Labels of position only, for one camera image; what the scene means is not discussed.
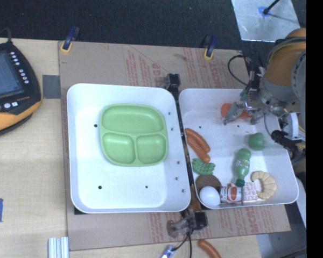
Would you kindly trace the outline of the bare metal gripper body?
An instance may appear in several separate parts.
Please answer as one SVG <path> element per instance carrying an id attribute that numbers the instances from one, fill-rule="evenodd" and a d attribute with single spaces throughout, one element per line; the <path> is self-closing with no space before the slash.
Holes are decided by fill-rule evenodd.
<path id="1" fill-rule="evenodd" d="M 263 116 L 268 113 L 281 116 L 287 107 L 287 102 L 278 100 L 266 89 L 250 89 L 244 101 L 244 107 L 254 116 Z"/>

